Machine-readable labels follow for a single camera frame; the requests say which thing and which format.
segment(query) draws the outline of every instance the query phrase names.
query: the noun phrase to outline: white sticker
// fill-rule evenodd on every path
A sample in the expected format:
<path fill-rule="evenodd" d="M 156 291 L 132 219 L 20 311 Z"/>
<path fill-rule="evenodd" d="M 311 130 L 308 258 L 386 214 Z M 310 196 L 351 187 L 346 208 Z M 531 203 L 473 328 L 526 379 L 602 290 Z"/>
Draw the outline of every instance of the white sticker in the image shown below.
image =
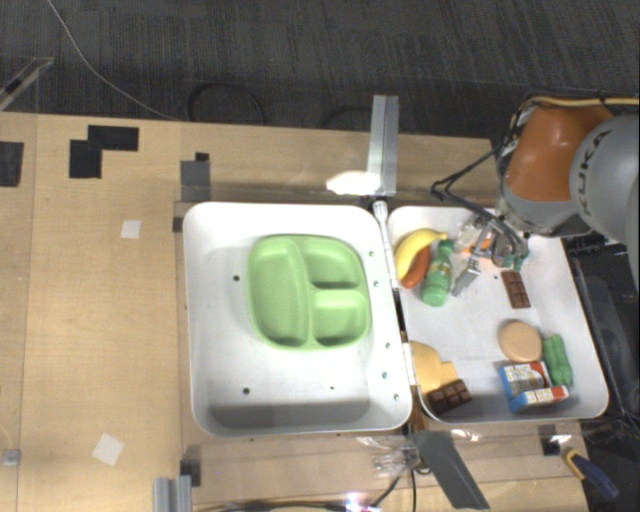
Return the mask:
<path fill-rule="evenodd" d="M 118 441 L 109 434 L 102 434 L 100 441 L 98 441 L 91 455 L 99 461 L 109 464 L 109 466 L 115 466 L 122 448 L 124 448 L 122 441 Z"/>
<path fill-rule="evenodd" d="M 140 238 L 141 220 L 125 220 L 122 224 L 120 238 Z"/>

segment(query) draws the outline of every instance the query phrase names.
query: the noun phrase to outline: banana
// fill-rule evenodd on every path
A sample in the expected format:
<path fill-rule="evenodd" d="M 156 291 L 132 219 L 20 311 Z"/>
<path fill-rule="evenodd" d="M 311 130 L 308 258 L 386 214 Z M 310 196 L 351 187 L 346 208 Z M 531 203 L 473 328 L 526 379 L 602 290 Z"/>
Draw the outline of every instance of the banana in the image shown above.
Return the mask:
<path fill-rule="evenodd" d="M 426 246 L 431 245 L 434 240 L 445 240 L 446 233 L 439 233 L 432 229 L 419 229 L 407 236 L 398 246 L 395 253 L 396 272 L 398 279 L 402 280 L 409 272 L 411 262 L 416 254 Z"/>

